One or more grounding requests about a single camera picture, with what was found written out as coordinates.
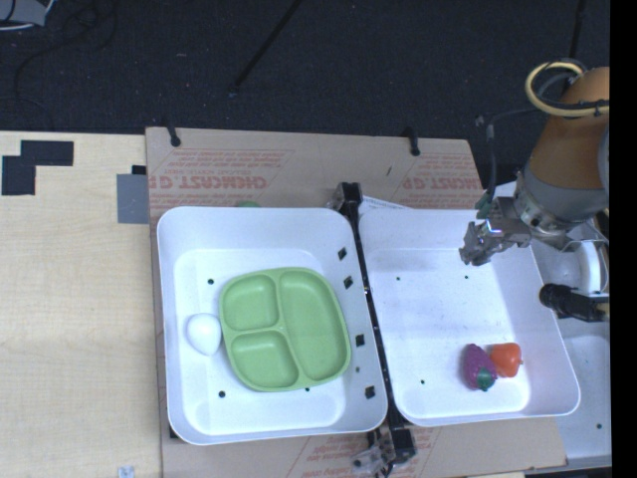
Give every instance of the white cable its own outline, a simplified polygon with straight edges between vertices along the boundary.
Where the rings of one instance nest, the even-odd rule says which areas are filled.
[[[47,7],[44,11],[44,15],[45,17],[49,15],[49,12],[51,11],[51,9],[53,8],[53,5],[57,2],[58,0],[49,0],[49,3],[47,4]],[[28,28],[32,28],[35,25],[33,23],[25,23],[24,25],[11,25],[8,27],[2,27],[0,28],[0,32],[13,32],[16,30],[26,30]]]
[[[525,92],[527,93],[527,97],[531,101],[531,103],[538,109],[546,112],[552,116],[558,117],[586,117],[593,116],[599,114],[608,114],[610,113],[610,105],[599,105],[595,108],[585,108],[585,109],[561,109],[552,107],[547,103],[541,101],[537,95],[535,94],[532,83],[535,80],[535,77],[539,74],[539,72],[547,70],[547,69],[555,69],[555,68],[564,68],[573,71],[577,76],[581,76],[583,74],[583,70],[573,64],[571,62],[546,62],[541,66],[537,66],[535,69],[531,71],[531,73],[527,76],[527,81],[525,82]]]

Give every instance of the purple eggplant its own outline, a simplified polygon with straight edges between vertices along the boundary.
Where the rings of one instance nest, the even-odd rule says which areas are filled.
[[[482,391],[493,386],[498,378],[494,362],[482,348],[475,344],[468,344],[465,347],[462,374],[468,387]]]

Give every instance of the black clip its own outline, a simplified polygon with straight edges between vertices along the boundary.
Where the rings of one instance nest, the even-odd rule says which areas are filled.
[[[420,149],[418,148],[418,136],[416,136],[416,131],[414,131],[413,127],[406,127],[405,131],[400,134],[404,138],[409,138],[409,144],[411,148],[409,152],[411,155],[420,155]]]
[[[168,132],[170,133],[170,144],[173,147],[178,147],[179,145],[181,145],[181,138],[177,136],[177,132],[172,125],[168,126]]]

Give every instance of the black tape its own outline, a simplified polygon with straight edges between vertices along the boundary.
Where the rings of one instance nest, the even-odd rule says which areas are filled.
[[[146,175],[146,167],[142,164],[134,164],[130,168],[130,173],[133,175]]]
[[[20,155],[2,157],[2,194],[35,195],[36,166],[72,166],[72,141],[22,140]]]

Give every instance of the cardboard sheet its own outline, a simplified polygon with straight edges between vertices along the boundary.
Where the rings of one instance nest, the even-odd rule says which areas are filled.
[[[295,437],[193,446],[170,437],[165,397],[156,224],[180,205],[323,207],[341,182],[364,195],[413,208],[473,208],[483,188],[469,145],[460,139],[407,138],[178,128],[146,130],[149,219],[159,367],[163,471],[167,478],[355,476],[351,457],[365,434]],[[417,454],[391,476],[444,478],[564,464],[550,418],[413,427]]]

